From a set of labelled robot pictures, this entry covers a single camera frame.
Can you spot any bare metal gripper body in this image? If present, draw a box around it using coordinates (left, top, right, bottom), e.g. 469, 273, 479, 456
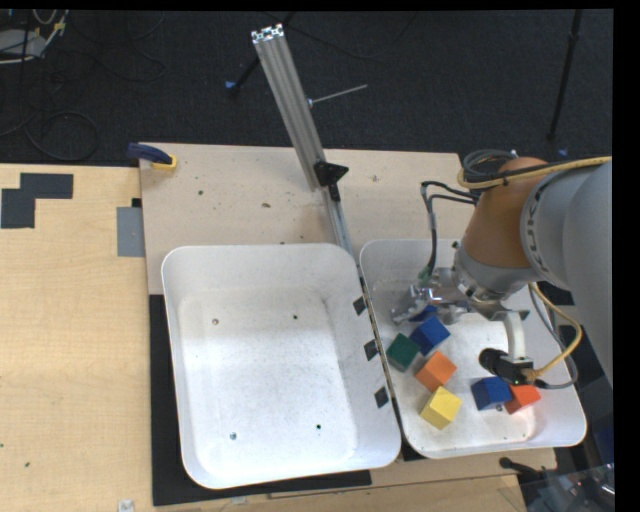
409, 266, 507, 315

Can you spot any blue cube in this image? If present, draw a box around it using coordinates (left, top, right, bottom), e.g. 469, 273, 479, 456
407, 305, 452, 357
470, 375, 513, 412

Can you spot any green cube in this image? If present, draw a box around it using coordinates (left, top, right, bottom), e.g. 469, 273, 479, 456
385, 332, 421, 373

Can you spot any orange cube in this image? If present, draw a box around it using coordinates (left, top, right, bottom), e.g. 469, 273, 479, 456
413, 350, 458, 393

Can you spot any yellow cube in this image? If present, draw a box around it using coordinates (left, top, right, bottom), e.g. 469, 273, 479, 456
418, 385, 463, 431

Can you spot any red-orange cube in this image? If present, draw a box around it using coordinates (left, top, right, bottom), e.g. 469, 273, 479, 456
503, 383, 543, 416

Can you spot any white plastic tray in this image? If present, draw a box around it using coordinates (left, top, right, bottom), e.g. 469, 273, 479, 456
160, 242, 403, 490
358, 238, 588, 460

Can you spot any pale wood board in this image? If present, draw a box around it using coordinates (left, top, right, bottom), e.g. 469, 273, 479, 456
138, 142, 571, 501

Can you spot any black cylinder on white bracket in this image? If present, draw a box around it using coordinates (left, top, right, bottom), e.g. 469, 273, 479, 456
478, 308, 535, 386

